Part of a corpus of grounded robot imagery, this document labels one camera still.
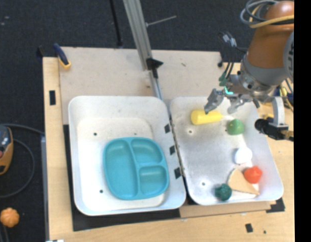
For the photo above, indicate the red toy strawberry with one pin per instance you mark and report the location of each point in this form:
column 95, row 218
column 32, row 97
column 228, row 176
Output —
column 253, row 174

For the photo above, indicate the green rounded toy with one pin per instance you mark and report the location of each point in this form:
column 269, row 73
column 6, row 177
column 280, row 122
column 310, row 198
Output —
column 235, row 127

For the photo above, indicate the green broccoli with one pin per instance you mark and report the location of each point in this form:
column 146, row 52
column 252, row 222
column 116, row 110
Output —
column 223, row 192

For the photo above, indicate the pale flat board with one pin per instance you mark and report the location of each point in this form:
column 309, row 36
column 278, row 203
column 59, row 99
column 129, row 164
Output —
column 107, row 74

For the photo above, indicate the yellow bottle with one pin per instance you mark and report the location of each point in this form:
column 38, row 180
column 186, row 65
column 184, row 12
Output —
column 203, row 118

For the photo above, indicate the blue divided plate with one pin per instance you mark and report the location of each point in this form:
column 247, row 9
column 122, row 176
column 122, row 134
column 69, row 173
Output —
column 120, row 165

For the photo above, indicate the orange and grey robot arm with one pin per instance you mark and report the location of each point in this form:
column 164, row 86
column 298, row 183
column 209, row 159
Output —
column 269, row 49

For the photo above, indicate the black block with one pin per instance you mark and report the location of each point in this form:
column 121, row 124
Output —
column 153, row 63

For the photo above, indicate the black cylinder on white bracket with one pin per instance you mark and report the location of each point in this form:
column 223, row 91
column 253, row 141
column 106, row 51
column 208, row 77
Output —
column 271, row 129

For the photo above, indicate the white rounded toy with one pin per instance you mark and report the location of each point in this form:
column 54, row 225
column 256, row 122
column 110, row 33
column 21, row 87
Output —
column 243, row 155

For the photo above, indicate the beige pizza slice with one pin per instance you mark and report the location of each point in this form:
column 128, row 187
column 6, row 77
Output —
column 240, row 183

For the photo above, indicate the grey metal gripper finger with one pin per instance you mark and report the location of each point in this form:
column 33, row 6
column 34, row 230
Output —
column 214, row 99
column 235, row 105

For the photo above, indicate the white plastic tray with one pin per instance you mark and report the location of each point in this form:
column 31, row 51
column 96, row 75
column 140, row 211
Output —
column 208, row 150
column 95, row 115

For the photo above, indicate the orange toy pumpkin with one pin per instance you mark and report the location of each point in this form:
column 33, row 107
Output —
column 9, row 217

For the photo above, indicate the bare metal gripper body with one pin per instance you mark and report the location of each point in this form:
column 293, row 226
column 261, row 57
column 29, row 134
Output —
column 249, row 89

